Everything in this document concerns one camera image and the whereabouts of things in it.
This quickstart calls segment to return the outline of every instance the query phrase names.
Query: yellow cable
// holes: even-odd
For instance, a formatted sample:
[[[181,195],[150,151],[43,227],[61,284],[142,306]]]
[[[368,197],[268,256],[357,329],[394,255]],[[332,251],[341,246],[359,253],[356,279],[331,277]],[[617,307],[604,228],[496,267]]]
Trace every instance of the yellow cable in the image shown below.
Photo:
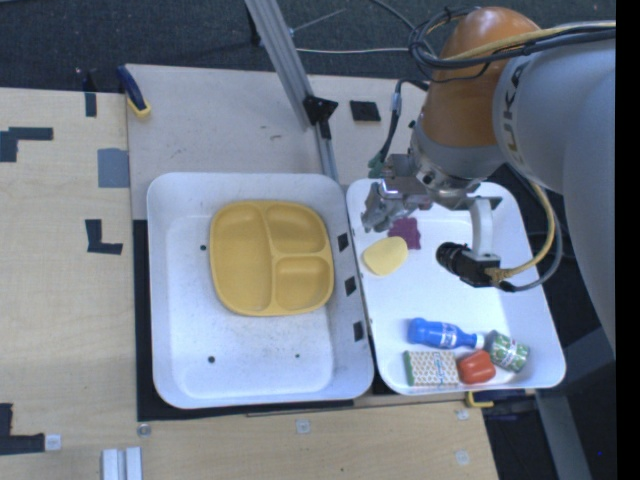
[[[534,30],[533,32],[525,32],[524,34],[505,37],[503,39],[499,39],[498,41],[493,41],[491,43],[478,46],[477,48],[472,48],[471,50],[467,50],[466,52],[462,52],[457,55],[452,55],[451,57],[447,57],[442,60],[463,60],[463,59],[469,59],[472,57],[480,57],[484,54],[493,53],[497,50],[520,46],[523,43],[527,41],[531,41],[533,39],[540,39],[543,37],[552,36],[554,34],[566,32],[567,30],[578,29],[583,26],[584,25],[565,25],[560,27]],[[611,28],[611,27],[615,28],[616,22],[615,21],[598,22],[597,26],[603,27],[603,28]]]
[[[531,183],[531,186],[533,187],[533,190],[535,191],[536,195],[540,198],[540,202],[542,203],[545,214],[547,216],[547,221],[549,223],[547,228],[547,239],[545,240],[544,245],[542,246],[542,249],[540,249],[538,254],[536,254],[531,260],[520,265],[519,267],[514,267],[514,268],[492,267],[492,268],[485,269],[485,274],[491,277],[491,280],[495,285],[498,285],[505,279],[515,276],[520,272],[524,272],[525,270],[540,263],[540,261],[542,261],[542,259],[547,255],[547,253],[551,249],[551,245],[553,244],[553,237],[555,236],[555,232],[556,232],[556,222],[553,217],[553,207],[549,202],[549,198],[547,197],[547,194],[544,192],[544,190],[542,190],[542,188],[540,188],[535,183]]]

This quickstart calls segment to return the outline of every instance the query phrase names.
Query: yellow plate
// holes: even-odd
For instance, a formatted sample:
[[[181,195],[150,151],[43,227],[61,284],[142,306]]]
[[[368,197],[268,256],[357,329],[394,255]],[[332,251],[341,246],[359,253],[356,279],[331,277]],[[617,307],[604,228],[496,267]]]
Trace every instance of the yellow plate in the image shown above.
[[[240,201],[216,213],[209,259],[218,297],[231,311],[306,313],[333,292],[327,230],[311,208],[284,201]]]

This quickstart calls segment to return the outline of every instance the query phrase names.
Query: dark floor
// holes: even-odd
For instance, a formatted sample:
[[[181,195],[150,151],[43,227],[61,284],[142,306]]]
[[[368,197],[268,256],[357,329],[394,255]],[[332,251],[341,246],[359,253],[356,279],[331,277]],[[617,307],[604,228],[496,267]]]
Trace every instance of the dark floor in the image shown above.
[[[445,6],[509,7],[542,27],[616,18],[616,0],[278,2],[294,29],[296,45],[322,50],[405,47],[410,30],[406,22],[419,24]],[[304,26],[331,13],[338,14]],[[119,89],[115,68],[124,63],[272,70],[265,51],[250,44],[242,0],[0,0],[0,38],[0,87],[82,90],[90,75],[97,90],[113,92]],[[433,46],[439,49],[441,41],[436,36]],[[405,54],[301,56],[308,73],[419,76]],[[501,169],[493,178],[514,193],[528,230],[544,229],[544,215],[513,174]],[[562,213],[561,197],[553,203]],[[563,346],[598,327],[570,258],[545,292]],[[593,478],[617,478],[615,370],[572,394],[570,403]],[[497,402],[485,417],[501,480],[556,478],[531,399]]]

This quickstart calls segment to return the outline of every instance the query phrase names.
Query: white tray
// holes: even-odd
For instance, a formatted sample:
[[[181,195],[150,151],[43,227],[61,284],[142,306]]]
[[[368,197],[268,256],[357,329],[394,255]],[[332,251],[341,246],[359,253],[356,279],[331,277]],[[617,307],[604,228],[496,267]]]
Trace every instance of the white tray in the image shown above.
[[[301,315],[247,317],[218,299],[209,226],[226,204],[277,199],[305,204],[325,221],[335,289]],[[344,400],[373,379],[366,317],[342,188],[319,174],[169,173],[147,193],[153,379],[183,409]],[[345,289],[353,278],[356,290]]]
[[[409,250],[407,261],[395,272],[380,277],[362,262],[362,252],[387,236],[386,232],[366,233],[360,214],[372,180],[358,180],[347,192],[347,207],[358,254],[363,292],[371,326],[380,375],[394,391],[404,395],[432,392],[480,391],[486,389],[548,388],[565,374],[565,359],[549,307],[541,286],[505,293],[494,288],[473,288],[446,271],[436,261],[436,249],[443,242],[472,244],[472,226],[467,211],[449,211],[434,205],[411,216],[418,221],[421,249]],[[517,202],[505,188],[483,183],[475,195],[498,196],[502,202],[493,212],[494,250],[503,267],[515,267],[532,257]],[[535,268],[510,279],[526,284],[538,278]],[[429,350],[407,341],[408,322],[415,317],[458,325],[469,333],[495,329],[529,345],[529,360],[515,374],[497,368],[497,375],[484,384],[443,388],[410,387],[402,360],[405,350]],[[454,350],[456,357],[469,349]]]

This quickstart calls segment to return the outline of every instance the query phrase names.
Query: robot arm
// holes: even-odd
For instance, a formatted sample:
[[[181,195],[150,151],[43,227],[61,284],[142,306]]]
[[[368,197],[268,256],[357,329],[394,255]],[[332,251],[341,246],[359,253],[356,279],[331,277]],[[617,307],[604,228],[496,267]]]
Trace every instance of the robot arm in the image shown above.
[[[541,30],[495,7],[439,19],[452,18],[460,23],[442,60],[422,52],[414,34],[414,57],[435,71],[409,151],[386,159],[363,225],[382,231],[432,203],[468,210],[479,184],[508,163],[563,195],[585,285],[615,350],[615,22]],[[474,262],[473,250],[445,252],[445,267],[463,252]]]

